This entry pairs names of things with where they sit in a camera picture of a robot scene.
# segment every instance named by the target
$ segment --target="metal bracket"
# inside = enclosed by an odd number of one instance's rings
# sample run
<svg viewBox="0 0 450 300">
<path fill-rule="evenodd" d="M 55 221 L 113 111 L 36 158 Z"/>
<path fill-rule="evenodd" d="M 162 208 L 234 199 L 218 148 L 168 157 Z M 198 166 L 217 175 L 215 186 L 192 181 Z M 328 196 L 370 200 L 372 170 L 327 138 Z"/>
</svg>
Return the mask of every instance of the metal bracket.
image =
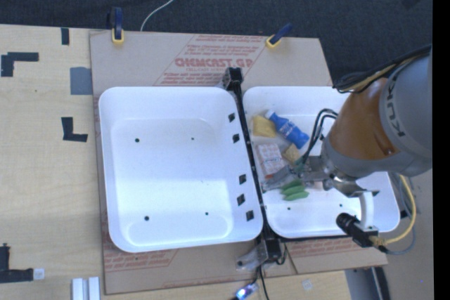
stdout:
<svg viewBox="0 0 450 300">
<path fill-rule="evenodd" d="M 298 178 L 298 175 L 293 171 L 289 165 L 284 166 L 278 170 L 270 179 L 268 179 L 262 186 L 263 191 L 278 189 L 281 186 L 290 183 Z"/>
<path fill-rule="evenodd" d="M 323 188 L 329 190 L 331 188 L 336 189 L 346 197 L 360 197 L 362 194 L 370 192 L 372 196 L 377 195 L 379 190 L 367 190 L 356 184 L 356 181 L 342 180 L 335 176 L 323 181 Z"/>
<path fill-rule="evenodd" d="M 254 270 L 269 259 L 266 242 L 261 242 L 250 252 L 236 259 L 237 270 Z"/>
<path fill-rule="evenodd" d="M 359 196 L 359 202 L 361 203 L 361 221 L 359 225 L 362 230 L 373 230 L 373 217 L 375 213 L 375 207 L 373 204 L 373 193 L 366 191 Z"/>
<path fill-rule="evenodd" d="M 233 85 L 241 85 L 244 81 L 242 69 L 240 67 L 228 67 L 222 77 L 222 86 L 225 90 L 233 90 Z"/>
<path fill-rule="evenodd" d="M 100 281 L 97 277 L 75 278 L 70 285 L 72 300 L 100 300 Z"/>
</svg>

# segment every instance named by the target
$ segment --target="blue bottle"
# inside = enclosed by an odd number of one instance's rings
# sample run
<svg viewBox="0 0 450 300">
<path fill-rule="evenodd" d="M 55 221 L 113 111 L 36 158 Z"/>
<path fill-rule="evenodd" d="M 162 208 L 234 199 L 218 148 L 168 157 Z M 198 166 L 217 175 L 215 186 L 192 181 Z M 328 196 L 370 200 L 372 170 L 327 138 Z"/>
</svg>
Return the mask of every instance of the blue bottle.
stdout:
<svg viewBox="0 0 450 300">
<path fill-rule="evenodd" d="M 279 117 L 273 110 L 269 110 L 265 117 L 275 124 L 275 129 L 285 139 L 294 143 L 300 149 L 309 140 L 309 136 L 301 131 L 297 125 L 284 117 Z"/>
</svg>

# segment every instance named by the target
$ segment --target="table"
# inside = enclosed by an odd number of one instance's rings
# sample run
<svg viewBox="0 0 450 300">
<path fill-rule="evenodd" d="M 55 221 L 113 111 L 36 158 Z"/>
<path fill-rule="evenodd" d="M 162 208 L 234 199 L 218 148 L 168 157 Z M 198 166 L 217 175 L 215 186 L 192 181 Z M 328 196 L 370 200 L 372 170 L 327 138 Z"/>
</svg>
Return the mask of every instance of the table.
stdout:
<svg viewBox="0 0 450 300">
<path fill-rule="evenodd" d="M 45 270 L 44 280 L 0 284 L 0 299 L 69 299 L 71 279 L 103 277 L 93 98 L 70 92 L 70 68 L 90 68 L 89 30 L 70 29 L 62 46 L 60 28 L 0 25 L 0 39 L 3 55 L 39 53 L 39 62 L 16 61 L 13 76 L 0 77 L 0 242 L 11 246 L 10 268 Z M 87 142 L 63 141 L 62 117 L 73 117 Z M 102 299 L 230 299 L 244 284 Z M 266 285 L 272 299 L 350 300 L 344 271 Z"/>
</svg>

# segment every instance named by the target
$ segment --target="clamp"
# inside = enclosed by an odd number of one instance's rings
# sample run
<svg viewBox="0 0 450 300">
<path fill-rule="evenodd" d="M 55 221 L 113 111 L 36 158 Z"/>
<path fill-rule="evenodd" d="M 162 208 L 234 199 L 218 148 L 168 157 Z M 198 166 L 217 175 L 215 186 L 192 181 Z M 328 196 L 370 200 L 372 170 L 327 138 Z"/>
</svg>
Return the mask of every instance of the clamp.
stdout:
<svg viewBox="0 0 450 300">
<path fill-rule="evenodd" d="M 282 37 L 284 37 L 287 33 L 289 33 L 293 28 L 293 25 L 288 23 L 284 27 L 282 27 L 276 34 L 271 35 L 269 38 L 266 39 L 266 45 L 269 48 L 275 48 L 280 44 L 280 40 Z"/>
<path fill-rule="evenodd" d="M 111 39 L 114 44 L 121 44 L 124 42 L 125 38 L 122 21 L 122 8 L 113 6 L 106 18 L 106 27 L 111 29 Z"/>
</svg>

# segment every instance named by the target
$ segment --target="hole in bin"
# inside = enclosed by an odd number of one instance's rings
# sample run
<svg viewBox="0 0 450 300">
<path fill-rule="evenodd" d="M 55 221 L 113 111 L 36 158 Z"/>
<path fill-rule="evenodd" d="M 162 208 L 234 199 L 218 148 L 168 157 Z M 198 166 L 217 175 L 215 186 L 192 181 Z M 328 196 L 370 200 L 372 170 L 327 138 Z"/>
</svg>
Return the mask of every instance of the hole in bin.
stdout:
<svg viewBox="0 0 450 300">
<path fill-rule="evenodd" d="M 239 195 L 237 200 L 238 200 L 238 206 L 242 205 L 242 203 L 244 203 L 244 201 L 245 201 L 244 194 Z"/>
<path fill-rule="evenodd" d="M 255 215 L 253 214 L 253 210 L 247 211 L 245 215 L 247 216 L 247 221 L 250 221 L 255 217 Z"/>
</svg>

